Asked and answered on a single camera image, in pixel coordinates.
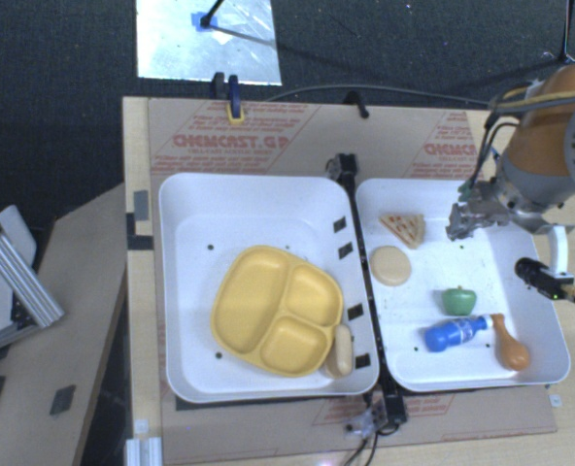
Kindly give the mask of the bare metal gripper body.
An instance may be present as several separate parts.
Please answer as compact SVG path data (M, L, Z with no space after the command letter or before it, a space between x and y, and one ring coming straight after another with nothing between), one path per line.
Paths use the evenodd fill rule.
M525 198L510 183L477 182L464 204L466 212L484 215L481 228L515 223L530 234L546 234L553 228L543 217L547 207Z

